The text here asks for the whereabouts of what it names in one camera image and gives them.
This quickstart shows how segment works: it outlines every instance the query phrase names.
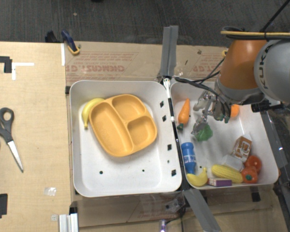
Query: banana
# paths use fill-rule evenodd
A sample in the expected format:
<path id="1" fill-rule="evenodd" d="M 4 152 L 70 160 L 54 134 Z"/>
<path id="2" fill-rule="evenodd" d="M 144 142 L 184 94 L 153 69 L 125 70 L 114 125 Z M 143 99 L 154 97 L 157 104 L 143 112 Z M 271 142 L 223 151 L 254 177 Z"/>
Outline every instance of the banana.
<path id="1" fill-rule="evenodd" d="M 192 185 L 196 187 L 201 187 L 207 183 L 207 169 L 203 168 L 202 173 L 200 173 L 199 175 L 187 174 L 187 179 Z"/>
<path id="2" fill-rule="evenodd" d="M 83 108 L 82 110 L 82 119 L 84 122 L 84 127 L 85 129 L 88 129 L 88 120 L 89 120 L 89 112 L 90 109 L 95 105 L 100 103 L 101 101 L 103 101 L 103 98 L 94 98 L 92 100 L 90 100 Z"/>

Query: orange plate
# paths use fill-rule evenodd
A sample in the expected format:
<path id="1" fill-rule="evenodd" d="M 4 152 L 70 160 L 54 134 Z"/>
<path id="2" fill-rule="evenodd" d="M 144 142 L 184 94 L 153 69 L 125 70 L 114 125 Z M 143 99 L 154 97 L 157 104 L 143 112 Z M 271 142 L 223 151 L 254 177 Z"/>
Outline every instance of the orange plate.
<path id="1" fill-rule="evenodd" d="M 131 94 L 113 96 L 93 106 L 89 121 L 103 149 L 115 157 L 144 149 L 157 137 L 149 111 Z"/>

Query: corn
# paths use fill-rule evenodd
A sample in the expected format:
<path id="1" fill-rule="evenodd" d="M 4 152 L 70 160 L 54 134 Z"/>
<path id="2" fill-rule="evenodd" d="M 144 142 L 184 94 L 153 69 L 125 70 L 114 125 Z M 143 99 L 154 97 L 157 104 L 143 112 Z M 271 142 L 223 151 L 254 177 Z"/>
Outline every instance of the corn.
<path id="1" fill-rule="evenodd" d="M 242 183 L 241 173 L 233 168 L 215 164 L 212 166 L 212 173 L 220 178 L 230 179 L 233 183 Z"/>

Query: yellow cable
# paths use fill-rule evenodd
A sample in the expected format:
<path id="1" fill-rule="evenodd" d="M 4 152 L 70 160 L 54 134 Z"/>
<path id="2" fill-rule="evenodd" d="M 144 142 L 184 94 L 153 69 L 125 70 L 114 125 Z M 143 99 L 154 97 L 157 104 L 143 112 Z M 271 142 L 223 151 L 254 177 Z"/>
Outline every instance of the yellow cable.
<path id="1" fill-rule="evenodd" d="M 221 31 L 221 34 L 242 35 L 242 36 L 264 36 L 265 33 L 260 32 L 237 32 L 237 31 Z M 290 33 L 273 32 L 266 33 L 266 36 L 290 36 Z"/>

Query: blue bottle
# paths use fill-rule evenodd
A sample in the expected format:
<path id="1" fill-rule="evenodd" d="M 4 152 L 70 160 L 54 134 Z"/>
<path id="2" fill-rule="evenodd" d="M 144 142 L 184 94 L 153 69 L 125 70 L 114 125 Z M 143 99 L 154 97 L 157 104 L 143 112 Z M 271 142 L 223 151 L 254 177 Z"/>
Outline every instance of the blue bottle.
<path id="1" fill-rule="evenodd" d="M 182 148 L 182 153 L 184 157 L 184 165 L 187 174 L 195 174 L 195 166 L 197 165 L 197 161 L 195 158 L 195 154 L 193 151 L 193 144 L 188 142 L 188 143 L 183 143 L 181 145 Z"/>

